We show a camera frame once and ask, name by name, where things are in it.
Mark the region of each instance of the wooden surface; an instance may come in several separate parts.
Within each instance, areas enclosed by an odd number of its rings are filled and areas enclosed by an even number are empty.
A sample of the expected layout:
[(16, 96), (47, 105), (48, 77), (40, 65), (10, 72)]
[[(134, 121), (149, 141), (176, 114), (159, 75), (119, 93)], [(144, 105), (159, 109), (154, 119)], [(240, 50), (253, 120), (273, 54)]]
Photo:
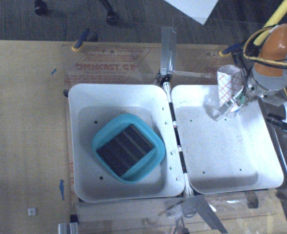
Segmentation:
[[(83, 52), (74, 53), (71, 44), (0, 41), (0, 234), (53, 234), (59, 223), (70, 220), (73, 208), (64, 75), (84, 56)], [(125, 46), (90, 46), (99, 45)], [(129, 46), (150, 48), (140, 65), (151, 74), (158, 69), (159, 44)], [(214, 56), (220, 50), (220, 46), (213, 45), (178, 48), (189, 61), (199, 58), (198, 53)], [(215, 62), (215, 67), (224, 61), (228, 60)], [(64, 200), (59, 188), (61, 180)], [(28, 216), (28, 208), (33, 207), (37, 215)], [(280, 205), (275, 209), (282, 210)], [(280, 222), (287, 229), (285, 217)]]

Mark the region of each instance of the orange cylinder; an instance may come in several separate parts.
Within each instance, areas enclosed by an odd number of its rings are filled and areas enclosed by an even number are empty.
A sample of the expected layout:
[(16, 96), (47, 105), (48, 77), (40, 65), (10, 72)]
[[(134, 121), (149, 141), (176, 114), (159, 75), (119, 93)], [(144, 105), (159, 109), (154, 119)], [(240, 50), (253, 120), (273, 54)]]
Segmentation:
[[(266, 39), (258, 57), (267, 60), (282, 60), (287, 55), (287, 23), (274, 28)], [(268, 77), (281, 77), (283, 70), (255, 64), (257, 73)]]

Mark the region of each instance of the chair caster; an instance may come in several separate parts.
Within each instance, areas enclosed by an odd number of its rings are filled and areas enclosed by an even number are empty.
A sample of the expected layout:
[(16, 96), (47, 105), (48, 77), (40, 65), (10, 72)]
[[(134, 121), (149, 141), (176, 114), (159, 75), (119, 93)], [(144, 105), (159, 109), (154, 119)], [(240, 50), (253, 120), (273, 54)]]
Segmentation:
[(119, 20), (118, 15), (114, 12), (114, 11), (109, 11), (107, 16), (106, 16), (106, 22), (111, 25), (111, 26), (115, 26), (117, 25)]
[(45, 15), (48, 13), (47, 4), (44, 1), (40, 1), (35, 5), (35, 13), (39, 16)]

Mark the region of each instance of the blue bowl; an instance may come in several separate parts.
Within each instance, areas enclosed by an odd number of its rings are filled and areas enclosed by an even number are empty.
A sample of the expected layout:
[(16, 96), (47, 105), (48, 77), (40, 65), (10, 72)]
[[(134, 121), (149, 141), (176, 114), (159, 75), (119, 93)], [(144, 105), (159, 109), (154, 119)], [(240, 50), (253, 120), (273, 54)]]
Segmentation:
[[(97, 150), (110, 142), (130, 125), (135, 126), (137, 130), (139, 130), (139, 132), (153, 145), (153, 149), (133, 165), (126, 173), (122, 176), (118, 176), (100, 157)], [(119, 115), (102, 127), (95, 134), (91, 148), (95, 156), (114, 177), (128, 184), (137, 183), (147, 176), (163, 160), (166, 153), (165, 145), (161, 138), (144, 121), (132, 114)]]

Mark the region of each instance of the small white cube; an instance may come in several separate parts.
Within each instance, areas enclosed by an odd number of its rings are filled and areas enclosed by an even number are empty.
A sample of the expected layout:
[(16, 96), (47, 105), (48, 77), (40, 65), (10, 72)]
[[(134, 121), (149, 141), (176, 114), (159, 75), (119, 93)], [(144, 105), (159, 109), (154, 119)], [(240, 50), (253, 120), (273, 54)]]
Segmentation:
[(36, 208), (28, 208), (27, 213), (29, 216), (35, 216), (36, 215)]

